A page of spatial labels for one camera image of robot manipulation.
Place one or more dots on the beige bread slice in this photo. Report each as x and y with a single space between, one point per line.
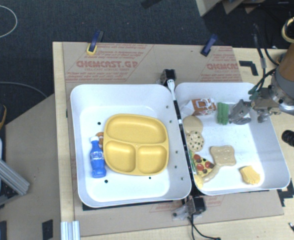
223 155

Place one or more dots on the blue bottle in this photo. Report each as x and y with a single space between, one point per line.
97 159

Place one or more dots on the yellow cheese wedge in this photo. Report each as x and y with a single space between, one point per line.
250 176

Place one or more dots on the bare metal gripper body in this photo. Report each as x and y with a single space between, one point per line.
267 104

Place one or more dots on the orange and white carton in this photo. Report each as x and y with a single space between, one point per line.
202 106

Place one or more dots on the pale yellow toy food piece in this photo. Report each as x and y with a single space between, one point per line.
198 182

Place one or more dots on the orange pretzel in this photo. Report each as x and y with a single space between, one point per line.
100 135

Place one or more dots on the beige round bread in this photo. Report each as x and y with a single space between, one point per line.
192 124

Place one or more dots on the green beans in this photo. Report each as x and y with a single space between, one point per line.
222 113

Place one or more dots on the pizza slice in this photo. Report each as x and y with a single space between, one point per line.
203 165

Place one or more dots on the chocolate chip biscuit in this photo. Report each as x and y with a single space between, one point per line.
195 141

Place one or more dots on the black cylinder on white bracket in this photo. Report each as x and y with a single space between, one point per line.
290 137

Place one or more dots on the thin black and white rod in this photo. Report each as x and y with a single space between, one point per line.
177 106

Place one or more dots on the brown cardboard board red print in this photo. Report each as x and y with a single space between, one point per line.
137 64

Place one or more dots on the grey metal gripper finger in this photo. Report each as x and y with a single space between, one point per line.
240 107
240 121

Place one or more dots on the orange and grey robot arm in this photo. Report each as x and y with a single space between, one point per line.
290 64

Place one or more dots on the white plastic tray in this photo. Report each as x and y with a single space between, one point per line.
249 139
127 189

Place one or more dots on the yellow divided plate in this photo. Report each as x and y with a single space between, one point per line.
135 144

